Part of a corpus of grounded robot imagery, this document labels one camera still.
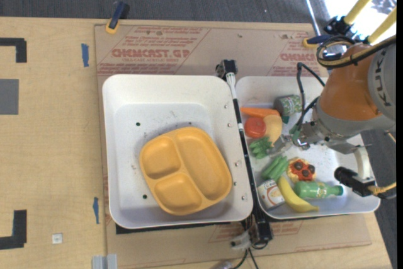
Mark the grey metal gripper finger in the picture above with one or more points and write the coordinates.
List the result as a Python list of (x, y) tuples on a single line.
[(277, 151), (284, 140)]

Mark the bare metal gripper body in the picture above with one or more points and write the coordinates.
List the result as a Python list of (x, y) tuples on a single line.
[(311, 133)]

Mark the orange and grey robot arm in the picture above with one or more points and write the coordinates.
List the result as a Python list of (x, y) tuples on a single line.
[(349, 94)]

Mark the yellow pear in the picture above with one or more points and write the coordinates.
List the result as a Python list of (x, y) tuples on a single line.
[(274, 127)]

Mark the white plastic tray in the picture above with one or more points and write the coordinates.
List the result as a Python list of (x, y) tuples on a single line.
[(327, 154), (132, 141)]

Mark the pizza slice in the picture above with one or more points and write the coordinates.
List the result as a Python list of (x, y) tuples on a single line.
[(300, 169)]

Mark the red tomato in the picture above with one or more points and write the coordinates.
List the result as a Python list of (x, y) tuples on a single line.
[(254, 127)]

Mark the green can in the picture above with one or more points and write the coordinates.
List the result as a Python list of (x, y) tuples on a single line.
[(288, 105)]

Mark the orange carrot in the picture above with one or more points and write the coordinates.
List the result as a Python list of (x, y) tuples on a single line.
[(258, 111)]

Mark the thin black and white rod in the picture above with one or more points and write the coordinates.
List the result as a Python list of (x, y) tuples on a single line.
[(241, 129)]

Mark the white can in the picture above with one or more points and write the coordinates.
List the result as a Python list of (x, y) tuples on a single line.
[(270, 195)]

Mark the yellow banana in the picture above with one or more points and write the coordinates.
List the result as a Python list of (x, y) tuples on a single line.
[(291, 198)]

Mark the green bottle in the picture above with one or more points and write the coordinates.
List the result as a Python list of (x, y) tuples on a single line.
[(311, 190)]

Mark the orange divided plate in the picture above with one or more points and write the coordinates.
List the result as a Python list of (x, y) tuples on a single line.
[(189, 167)]

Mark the brown cardboard board red print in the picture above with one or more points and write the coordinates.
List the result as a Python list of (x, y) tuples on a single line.
[(176, 50)]

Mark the black cylinder on white bracket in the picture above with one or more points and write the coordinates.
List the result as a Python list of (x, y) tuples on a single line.
[(352, 178)]

